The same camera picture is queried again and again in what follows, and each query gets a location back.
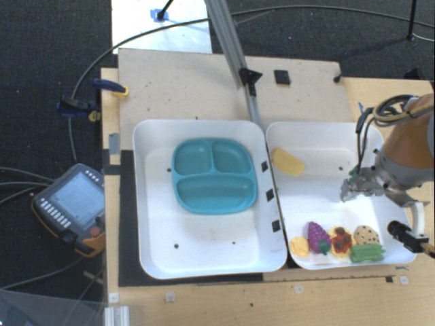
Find tan chocolate chip biscuit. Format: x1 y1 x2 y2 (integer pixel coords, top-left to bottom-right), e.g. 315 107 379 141
353 224 381 246

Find white plastic tray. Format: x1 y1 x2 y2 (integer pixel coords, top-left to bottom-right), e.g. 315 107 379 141
132 119 288 280
265 120 419 271

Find purple toy grapes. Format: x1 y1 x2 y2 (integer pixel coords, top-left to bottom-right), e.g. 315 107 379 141
307 221 332 255

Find yellow toy slice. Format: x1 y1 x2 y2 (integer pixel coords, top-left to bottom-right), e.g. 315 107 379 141
271 147 306 178

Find yellow and red pizza slice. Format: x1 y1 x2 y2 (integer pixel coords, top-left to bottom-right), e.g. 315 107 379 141
327 225 357 259

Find green toy beans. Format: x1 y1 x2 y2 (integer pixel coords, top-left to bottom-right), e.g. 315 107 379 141
349 243 387 264

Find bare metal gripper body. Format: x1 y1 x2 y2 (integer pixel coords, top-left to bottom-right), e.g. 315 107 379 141
353 166 390 197

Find black block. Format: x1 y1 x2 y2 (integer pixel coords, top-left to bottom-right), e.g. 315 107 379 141
273 69 292 86

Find yellow toy corn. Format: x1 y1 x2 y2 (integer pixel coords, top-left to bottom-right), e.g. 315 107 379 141
289 236 311 259

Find teal divided plate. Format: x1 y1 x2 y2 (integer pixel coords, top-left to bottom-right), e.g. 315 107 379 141
171 137 258 216

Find black cylinder on white bracket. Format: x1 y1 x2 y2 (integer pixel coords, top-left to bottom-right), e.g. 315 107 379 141
387 201 430 254

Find pale wood board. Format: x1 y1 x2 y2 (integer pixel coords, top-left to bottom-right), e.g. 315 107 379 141
117 48 356 152

